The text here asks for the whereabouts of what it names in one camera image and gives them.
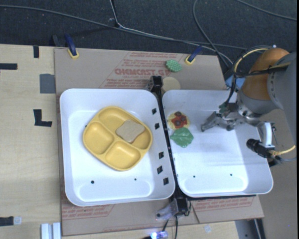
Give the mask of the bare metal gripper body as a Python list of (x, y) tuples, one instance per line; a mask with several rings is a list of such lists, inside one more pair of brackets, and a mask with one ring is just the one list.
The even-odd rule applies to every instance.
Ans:
[(234, 122), (236, 123), (236, 126), (244, 123), (257, 126), (260, 122), (260, 115), (252, 112), (244, 104), (223, 103), (219, 106), (219, 112), (222, 117), (221, 124), (224, 125), (224, 127), (227, 123)]

